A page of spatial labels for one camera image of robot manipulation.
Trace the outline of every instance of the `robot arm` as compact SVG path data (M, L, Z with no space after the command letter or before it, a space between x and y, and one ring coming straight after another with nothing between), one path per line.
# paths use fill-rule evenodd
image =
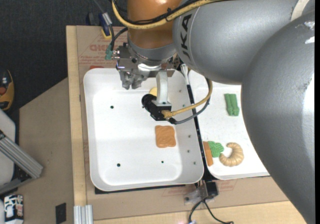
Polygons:
M127 89L168 69L175 52L210 80L242 84L243 117L259 157L315 223L315 0L292 20L299 1L128 0L127 19L113 4L129 32L115 58Z

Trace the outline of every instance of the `yellow and black tool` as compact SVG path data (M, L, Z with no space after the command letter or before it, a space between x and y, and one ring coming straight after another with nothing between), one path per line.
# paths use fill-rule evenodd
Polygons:
M9 110L14 101L14 81L8 70L0 68L0 109Z

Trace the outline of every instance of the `brown floor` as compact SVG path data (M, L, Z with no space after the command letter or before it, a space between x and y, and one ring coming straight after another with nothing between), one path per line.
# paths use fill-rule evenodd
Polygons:
M68 80L20 109L20 146L44 166L39 179L21 186L24 224L56 224L56 206L66 203L73 223L73 173Z

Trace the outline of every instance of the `white tray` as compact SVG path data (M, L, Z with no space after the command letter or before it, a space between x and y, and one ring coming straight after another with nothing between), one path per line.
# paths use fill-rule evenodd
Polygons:
M200 74L191 71L189 81L193 92L194 101L202 100L208 93L206 80ZM198 116L201 138L203 141L220 142L225 156L229 156L232 149L226 147L229 142L241 145L244 153L243 162L234 167L224 166L219 158L214 158L214 164L208 167L210 173L221 180L268 176L263 163L258 157L247 133L241 110L241 86L226 85L213 82L213 92L210 105ZM239 116L229 116L224 94L236 94L237 104L240 108Z
M115 69L96 68L85 74L84 93L89 140L90 176L103 191L191 184L204 173L199 142L190 120L174 126L176 146L158 148L155 121L142 108L141 99L156 87L149 78L136 90L122 88ZM168 79L168 101L173 110L190 104L179 72ZM192 115L179 114L177 120Z
M2 130L11 140L15 141L16 125L2 110L0 110L0 130ZM0 152L0 168L1 186L11 181L15 168L15 164L2 152Z

